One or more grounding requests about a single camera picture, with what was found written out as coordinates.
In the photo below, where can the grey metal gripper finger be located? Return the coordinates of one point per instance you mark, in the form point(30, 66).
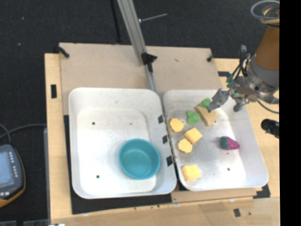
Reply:
point(218, 99)
point(239, 104)

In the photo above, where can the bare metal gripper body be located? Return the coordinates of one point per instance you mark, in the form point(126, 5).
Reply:
point(258, 91)

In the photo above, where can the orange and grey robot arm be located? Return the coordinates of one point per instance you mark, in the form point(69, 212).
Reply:
point(266, 50)

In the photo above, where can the green leafy vegetable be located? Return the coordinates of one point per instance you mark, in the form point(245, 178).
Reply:
point(193, 117)
point(205, 102)

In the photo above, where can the tan pizza slice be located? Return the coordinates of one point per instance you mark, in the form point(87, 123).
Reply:
point(208, 116)

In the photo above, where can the purple strawberry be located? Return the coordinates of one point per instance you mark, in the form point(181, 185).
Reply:
point(229, 143)

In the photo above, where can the yellow cube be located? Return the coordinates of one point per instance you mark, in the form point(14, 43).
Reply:
point(191, 172)
point(193, 135)

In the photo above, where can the yellow round biscuit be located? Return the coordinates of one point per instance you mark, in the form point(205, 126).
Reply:
point(176, 125)
point(185, 145)

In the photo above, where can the white plastic tray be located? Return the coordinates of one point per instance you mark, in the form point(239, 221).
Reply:
point(211, 163)
point(98, 138)

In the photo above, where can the teal bowl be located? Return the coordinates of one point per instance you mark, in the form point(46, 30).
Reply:
point(139, 159)

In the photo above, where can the brown cardboard board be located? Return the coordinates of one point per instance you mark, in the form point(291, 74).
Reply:
point(105, 67)

